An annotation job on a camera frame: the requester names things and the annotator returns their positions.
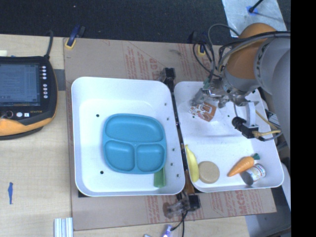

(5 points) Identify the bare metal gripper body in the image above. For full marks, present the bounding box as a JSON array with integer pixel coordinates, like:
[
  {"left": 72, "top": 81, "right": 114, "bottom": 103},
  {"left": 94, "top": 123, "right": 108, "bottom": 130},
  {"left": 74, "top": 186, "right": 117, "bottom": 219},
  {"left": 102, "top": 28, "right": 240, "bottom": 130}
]
[{"left": 203, "top": 79, "right": 259, "bottom": 107}]

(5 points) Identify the tan round biscuit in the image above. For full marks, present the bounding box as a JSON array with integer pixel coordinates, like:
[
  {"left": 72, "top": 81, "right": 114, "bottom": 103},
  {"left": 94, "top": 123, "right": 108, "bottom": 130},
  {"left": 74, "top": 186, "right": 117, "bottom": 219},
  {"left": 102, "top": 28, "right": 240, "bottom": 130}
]
[{"left": 197, "top": 160, "right": 221, "bottom": 185}]

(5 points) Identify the thin black and white rod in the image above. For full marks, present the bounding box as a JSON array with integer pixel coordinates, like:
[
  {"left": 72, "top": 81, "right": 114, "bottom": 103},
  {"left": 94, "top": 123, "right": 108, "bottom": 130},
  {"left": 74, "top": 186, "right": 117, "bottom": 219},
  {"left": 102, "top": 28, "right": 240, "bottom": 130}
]
[{"left": 169, "top": 82, "right": 191, "bottom": 195}]

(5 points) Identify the orange and white carton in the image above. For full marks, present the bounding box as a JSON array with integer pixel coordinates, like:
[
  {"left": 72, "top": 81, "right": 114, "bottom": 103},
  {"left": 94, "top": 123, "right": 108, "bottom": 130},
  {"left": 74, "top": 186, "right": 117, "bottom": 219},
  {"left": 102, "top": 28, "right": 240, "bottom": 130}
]
[{"left": 188, "top": 102, "right": 217, "bottom": 122}]

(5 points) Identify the white plastic tray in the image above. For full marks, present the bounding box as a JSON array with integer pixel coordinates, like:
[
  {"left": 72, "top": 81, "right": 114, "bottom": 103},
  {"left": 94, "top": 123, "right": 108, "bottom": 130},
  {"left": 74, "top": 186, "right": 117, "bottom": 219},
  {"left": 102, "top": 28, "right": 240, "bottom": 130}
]
[
  {"left": 71, "top": 77, "right": 186, "bottom": 198},
  {"left": 174, "top": 81, "right": 285, "bottom": 193}
]

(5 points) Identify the small white printed can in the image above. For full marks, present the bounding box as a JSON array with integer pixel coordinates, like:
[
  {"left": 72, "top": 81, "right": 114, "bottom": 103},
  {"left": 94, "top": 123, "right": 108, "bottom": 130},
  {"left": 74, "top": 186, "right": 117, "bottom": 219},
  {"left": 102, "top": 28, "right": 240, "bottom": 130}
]
[{"left": 240, "top": 163, "right": 267, "bottom": 186}]

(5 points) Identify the brown cardboard board, red print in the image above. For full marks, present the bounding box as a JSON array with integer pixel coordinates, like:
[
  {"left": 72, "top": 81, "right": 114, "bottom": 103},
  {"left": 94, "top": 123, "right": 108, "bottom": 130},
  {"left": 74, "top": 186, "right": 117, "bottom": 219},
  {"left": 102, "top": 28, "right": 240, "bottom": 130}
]
[{"left": 63, "top": 37, "right": 277, "bottom": 231}]

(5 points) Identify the black cylinder on white bracket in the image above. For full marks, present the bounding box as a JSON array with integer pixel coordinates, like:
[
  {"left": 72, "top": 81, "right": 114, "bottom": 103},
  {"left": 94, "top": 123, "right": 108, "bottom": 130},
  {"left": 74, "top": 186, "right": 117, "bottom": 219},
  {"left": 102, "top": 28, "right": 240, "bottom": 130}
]
[{"left": 232, "top": 102, "right": 260, "bottom": 139}]

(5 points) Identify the blue divided plate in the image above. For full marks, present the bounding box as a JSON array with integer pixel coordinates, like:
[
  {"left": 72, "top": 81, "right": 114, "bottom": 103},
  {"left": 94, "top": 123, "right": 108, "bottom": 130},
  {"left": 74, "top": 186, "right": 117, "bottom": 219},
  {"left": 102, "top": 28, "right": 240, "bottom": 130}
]
[{"left": 102, "top": 113, "right": 167, "bottom": 175}]

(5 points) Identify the black block with thin wires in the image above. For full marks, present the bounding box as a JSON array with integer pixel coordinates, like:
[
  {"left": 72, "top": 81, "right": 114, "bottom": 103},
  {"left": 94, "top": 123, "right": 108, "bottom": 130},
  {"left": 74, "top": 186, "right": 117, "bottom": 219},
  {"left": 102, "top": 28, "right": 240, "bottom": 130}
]
[
  {"left": 161, "top": 67, "right": 177, "bottom": 84},
  {"left": 188, "top": 194, "right": 201, "bottom": 211}
]

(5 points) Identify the orange carrot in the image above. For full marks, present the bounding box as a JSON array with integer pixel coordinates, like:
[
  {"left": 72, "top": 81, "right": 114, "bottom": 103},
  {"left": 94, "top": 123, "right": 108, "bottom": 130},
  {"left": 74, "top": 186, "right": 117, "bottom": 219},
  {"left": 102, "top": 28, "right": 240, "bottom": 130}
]
[{"left": 227, "top": 153, "right": 261, "bottom": 178}]

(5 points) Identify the yellow banana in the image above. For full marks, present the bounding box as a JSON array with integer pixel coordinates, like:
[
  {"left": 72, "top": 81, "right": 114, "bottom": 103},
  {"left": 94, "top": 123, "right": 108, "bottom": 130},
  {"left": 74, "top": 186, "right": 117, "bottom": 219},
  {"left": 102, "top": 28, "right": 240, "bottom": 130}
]
[{"left": 184, "top": 144, "right": 200, "bottom": 183}]

